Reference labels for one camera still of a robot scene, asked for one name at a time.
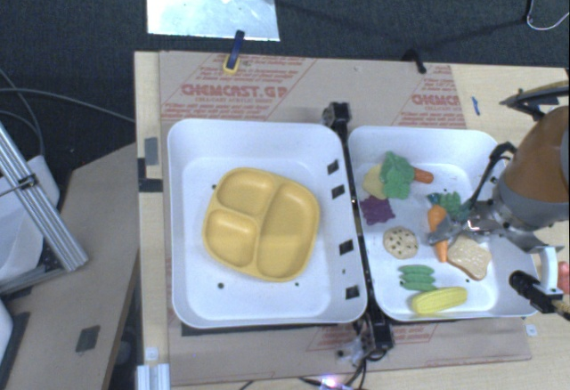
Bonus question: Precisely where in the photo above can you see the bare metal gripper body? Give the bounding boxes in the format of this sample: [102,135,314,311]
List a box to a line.
[466,199,553,254]

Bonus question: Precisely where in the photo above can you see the orange carrot with green top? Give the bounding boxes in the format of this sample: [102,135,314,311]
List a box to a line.
[426,191,472,264]

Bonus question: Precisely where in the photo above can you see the brown bread slice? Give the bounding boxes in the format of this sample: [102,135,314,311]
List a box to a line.
[446,234,493,282]

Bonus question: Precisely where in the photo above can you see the tan chocolate chip biscuit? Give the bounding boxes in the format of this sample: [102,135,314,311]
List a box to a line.
[382,225,419,260]

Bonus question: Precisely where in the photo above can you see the green pea pods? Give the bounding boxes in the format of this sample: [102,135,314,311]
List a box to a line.
[396,264,438,293]

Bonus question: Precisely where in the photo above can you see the purple grapes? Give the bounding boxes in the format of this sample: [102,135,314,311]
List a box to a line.
[359,195,397,227]

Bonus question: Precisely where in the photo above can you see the yellow corn cob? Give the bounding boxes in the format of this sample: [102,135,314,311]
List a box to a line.
[410,286,469,315]

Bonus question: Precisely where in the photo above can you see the green leafy vegetable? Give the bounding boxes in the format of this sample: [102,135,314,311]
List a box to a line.
[379,150,417,202]

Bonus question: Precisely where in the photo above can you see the yellow toy fruit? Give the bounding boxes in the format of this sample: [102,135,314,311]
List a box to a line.
[362,165,388,200]

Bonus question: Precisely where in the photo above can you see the white plastic tray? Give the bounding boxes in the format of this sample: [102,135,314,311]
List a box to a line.
[166,118,370,329]
[346,125,542,321]

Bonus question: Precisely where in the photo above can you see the thin black rod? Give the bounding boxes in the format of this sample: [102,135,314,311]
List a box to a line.
[336,119,382,323]

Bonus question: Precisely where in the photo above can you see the pink sausage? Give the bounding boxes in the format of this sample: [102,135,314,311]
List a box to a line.
[556,260,570,292]

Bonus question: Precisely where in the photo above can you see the yellow divided plate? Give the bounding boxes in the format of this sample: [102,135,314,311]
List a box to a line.
[201,167,322,284]

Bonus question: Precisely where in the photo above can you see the brown cardboard board, red print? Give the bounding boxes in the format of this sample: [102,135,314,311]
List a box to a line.
[158,50,533,387]

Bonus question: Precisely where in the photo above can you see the black cylinder on white bracket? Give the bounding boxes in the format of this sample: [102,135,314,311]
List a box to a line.
[509,245,567,314]

